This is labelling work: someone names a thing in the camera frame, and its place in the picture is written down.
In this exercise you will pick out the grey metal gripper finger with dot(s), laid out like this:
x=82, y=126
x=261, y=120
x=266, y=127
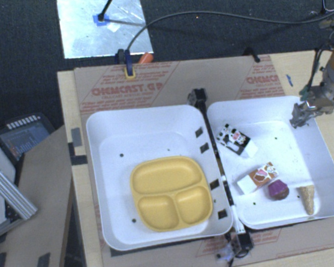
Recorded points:
x=300, y=108
x=297, y=121

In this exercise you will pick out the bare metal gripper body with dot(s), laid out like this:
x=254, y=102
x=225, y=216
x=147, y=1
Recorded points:
x=329, y=101

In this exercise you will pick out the white plastic tray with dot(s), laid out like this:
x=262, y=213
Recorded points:
x=296, y=156
x=115, y=178

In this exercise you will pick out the black and white cow carton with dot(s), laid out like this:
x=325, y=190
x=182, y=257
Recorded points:
x=234, y=139

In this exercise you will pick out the orange and white carton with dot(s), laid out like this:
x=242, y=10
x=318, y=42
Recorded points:
x=255, y=179

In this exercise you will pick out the purple and brown toy cupcake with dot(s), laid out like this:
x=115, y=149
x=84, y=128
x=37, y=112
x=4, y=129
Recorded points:
x=278, y=190

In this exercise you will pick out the tan ice cream cone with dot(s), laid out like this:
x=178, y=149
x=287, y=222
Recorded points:
x=308, y=198

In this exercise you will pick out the thin black and white rod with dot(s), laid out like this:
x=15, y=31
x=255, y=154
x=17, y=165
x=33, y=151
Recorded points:
x=216, y=154

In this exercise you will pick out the brown cardboard board red print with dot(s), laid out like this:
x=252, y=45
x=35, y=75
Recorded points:
x=160, y=82

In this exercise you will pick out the yellow divided plate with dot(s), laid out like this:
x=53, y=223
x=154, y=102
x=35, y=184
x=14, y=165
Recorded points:
x=168, y=190

